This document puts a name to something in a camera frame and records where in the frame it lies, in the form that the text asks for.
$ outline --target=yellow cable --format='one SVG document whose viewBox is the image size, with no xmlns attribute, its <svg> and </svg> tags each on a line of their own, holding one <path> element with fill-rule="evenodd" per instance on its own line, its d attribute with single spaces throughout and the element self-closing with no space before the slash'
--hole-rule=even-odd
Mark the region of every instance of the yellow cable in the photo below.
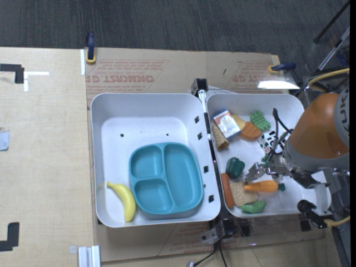
<svg viewBox="0 0 356 267">
<path fill-rule="evenodd" d="M 333 228 L 333 227 L 342 225 L 345 222 L 348 222 L 350 219 L 351 219 L 351 216 L 348 216 L 348 217 L 345 217 L 345 219 L 343 219 L 341 221 L 334 221 L 334 220 L 326 219 L 326 220 L 324 220 L 324 222 L 327 224 L 328 227 Z"/>
<path fill-rule="evenodd" d="M 311 87 L 312 84 L 322 80 L 322 79 L 325 79 L 325 78 L 328 78 L 328 77 L 333 77 L 333 76 L 336 76 L 336 75 L 341 75 L 341 74 L 344 74 L 344 73 L 350 73 L 350 67 L 348 68 L 345 68 L 345 69 L 341 69 L 341 70 L 336 70 L 336 71 L 332 71 L 332 72 L 328 72 L 328 73 L 325 73 L 325 74 L 322 74 L 312 80 L 309 80 L 308 82 L 308 87 Z"/>
</svg>

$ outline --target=white plastic tray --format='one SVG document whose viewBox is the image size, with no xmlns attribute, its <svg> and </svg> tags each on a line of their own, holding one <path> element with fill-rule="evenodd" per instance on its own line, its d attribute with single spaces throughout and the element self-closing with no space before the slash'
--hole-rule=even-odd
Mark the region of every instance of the white plastic tray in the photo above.
<svg viewBox="0 0 356 267">
<path fill-rule="evenodd" d="M 209 221 L 219 214 L 221 202 L 198 98 L 190 94 L 104 93 L 93 99 L 91 115 L 96 212 L 103 224 L 122 228 Z M 139 147 L 162 142 L 178 142 L 193 151 L 204 185 L 203 200 L 193 210 L 173 215 L 150 215 L 138 209 L 133 221 L 125 222 L 122 202 L 106 188 L 106 182 L 130 187 L 131 154 Z"/>
<path fill-rule="evenodd" d="M 275 129 L 272 116 L 276 108 L 284 124 L 293 128 L 304 108 L 301 102 L 287 94 L 227 94 L 216 93 L 207 99 L 209 118 L 229 110 L 245 121 L 251 113 L 259 110 Z M 122 228 L 154 224 L 173 224 L 209 221 L 220 212 L 221 202 L 211 158 L 202 104 L 191 94 L 137 94 L 104 93 L 96 96 L 91 105 L 93 151 L 95 164 L 96 212 L 106 226 Z M 194 153 L 204 185 L 204 195 L 198 207 L 172 215 L 151 215 L 140 209 L 132 222 L 123 219 L 121 200 L 106 188 L 106 182 L 122 183 L 130 187 L 128 164 L 131 154 L 146 145 L 162 142 L 178 142 L 188 146 Z M 245 162 L 244 174 L 255 162 L 261 162 L 265 152 L 257 141 L 244 141 L 239 137 L 230 141 L 227 150 L 215 150 L 220 172 L 225 172 L 231 157 Z M 325 182 L 322 172 L 313 177 Z M 259 180 L 270 180 L 264 175 Z M 229 211 L 236 217 L 259 217 L 298 214 L 297 204 L 305 199 L 317 204 L 314 189 L 304 189 L 289 177 L 284 177 L 285 191 L 259 193 L 259 199 L 267 206 L 259 214 L 245 214 L 235 206 Z M 327 207 L 331 195 L 326 190 Z"/>
<path fill-rule="evenodd" d="M 245 121 L 250 120 L 250 115 L 259 110 L 263 113 L 265 119 L 271 123 L 271 130 L 275 130 L 275 120 L 272 116 L 273 108 L 278 111 L 279 118 L 288 128 L 294 128 L 301 117 L 304 107 L 301 102 L 292 95 L 287 94 L 221 94 L 211 95 L 207 100 L 207 110 L 209 118 L 212 118 L 224 110 L 229 110 L 231 114 L 238 115 Z M 279 125 L 279 136 L 284 129 Z M 264 150 L 257 141 L 250 142 L 236 137 L 230 141 L 229 147 L 224 151 L 215 150 L 216 160 L 220 172 L 225 172 L 228 159 L 237 157 L 245 162 L 244 174 L 255 162 L 261 163 L 265 156 Z M 325 183 L 325 177 L 322 172 L 313 174 L 313 178 Z M 265 174 L 258 181 L 271 180 L 271 176 Z M 267 205 L 260 214 L 246 214 L 237 206 L 229 211 L 236 217 L 259 217 L 272 215 L 298 214 L 297 204 L 305 199 L 317 204 L 317 195 L 314 189 L 305 189 L 292 178 L 285 176 L 282 181 L 285 184 L 285 191 L 278 190 L 275 193 L 259 193 L 259 200 L 264 200 Z M 326 189 L 326 206 L 331 204 L 331 195 L 329 189 Z"/>
</svg>

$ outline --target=blue plate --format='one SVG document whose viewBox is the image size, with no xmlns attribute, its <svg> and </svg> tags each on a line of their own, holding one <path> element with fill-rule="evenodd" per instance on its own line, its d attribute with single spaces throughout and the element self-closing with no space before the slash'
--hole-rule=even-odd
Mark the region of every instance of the blue plate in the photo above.
<svg viewBox="0 0 356 267">
<path fill-rule="evenodd" d="M 149 214 L 184 212 L 202 201 L 199 166 L 186 145 L 165 142 L 135 150 L 129 174 L 136 203 Z"/>
</svg>

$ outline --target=banana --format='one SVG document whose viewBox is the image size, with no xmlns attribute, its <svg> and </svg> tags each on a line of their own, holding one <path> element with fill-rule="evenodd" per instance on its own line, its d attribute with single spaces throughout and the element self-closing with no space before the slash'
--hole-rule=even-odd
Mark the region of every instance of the banana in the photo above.
<svg viewBox="0 0 356 267">
<path fill-rule="evenodd" d="M 106 186 L 111 188 L 122 201 L 123 217 L 128 223 L 132 221 L 136 213 L 136 201 L 131 190 L 124 184 L 106 183 Z"/>
</svg>

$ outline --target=toy food item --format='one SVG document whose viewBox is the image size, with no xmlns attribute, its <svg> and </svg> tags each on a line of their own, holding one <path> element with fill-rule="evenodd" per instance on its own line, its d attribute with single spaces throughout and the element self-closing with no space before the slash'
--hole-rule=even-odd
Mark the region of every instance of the toy food item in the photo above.
<svg viewBox="0 0 356 267">
<path fill-rule="evenodd" d="M 245 185 L 246 191 L 274 193 L 278 190 L 278 184 L 274 180 L 265 180 Z"/>
<path fill-rule="evenodd" d="M 258 214 L 263 212 L 267 203 L 265 201 L 255 201 L 252 204 L 246 204 L 241 206 L 241 211 L 247 214 Z"/>
<path fill-rule="evenodd" d="M 136 213 L 136 201 L 133 197 L 131 190 L 124 184 L 112 184 L 106 183 L 106 186 L 111 188 L 122 201 L 123 204 L 123 216 L 128 223 L 132 221 Z"/>
<path fill-rule="evenodd" d="M 218 126 L 216 124 L 212 124 L 211 130 L 212 130 L 212 134 L 214 135 L 215 145 L 216 145 L 217 149 L 218 150 L 226 149 L 230 145 L 230 143 L 225 138 L 225 136 L 223 135 L 221 130 L 218 128 Z"/>
<path fill-rule="evenodd" d="M 231 192 L 233 193 L 233 198 L 235 205 L 241 207 L 242 205 L 248 204 L 250 202 L 255 202 L 258 200 L 258 194 L 255 191 L 246 191 L 244 189 L 245 183 L 232 182 L 230 184 Z"/>
<path fill-rule="evenodd" d="M 241 132 L 228 110 L 216 115 L 213 119 L 226 139 L 230 139 Z"/>
<path fill-rule="evenodd" d="M 271 128 L 271 124 L 265 119 L 261 111 L 252 113 L 250 120 L 261 131 L 267 131 Z"/>
<path fill-rule="evenodd" d="M 224 199 L 228 208 L 232 209 L 235 205 L 233 193 L 231 192 L 230 179 L 228 174 L 221 173 L 221 184 L 224 191 Z"/>
<path fill-rule="evenodd" d="M 226 164 L 226 173 L 231 178 L 238 178 L 241 172 L 245 168 L 245 163 L 239 160 L 237 157 L 232 157 L 228 160 Z"/>
<path fill-rule="evenodd" d="M 255 141 L 262 135 L 262 131 L 257 128 L 253 123 L 249 121 L 245 122 L 237 115 L 233 115 L 233 118 L 241 129 L 241 133 L 239 136 L 242 139 L 247 141 Z"/>
</svg>

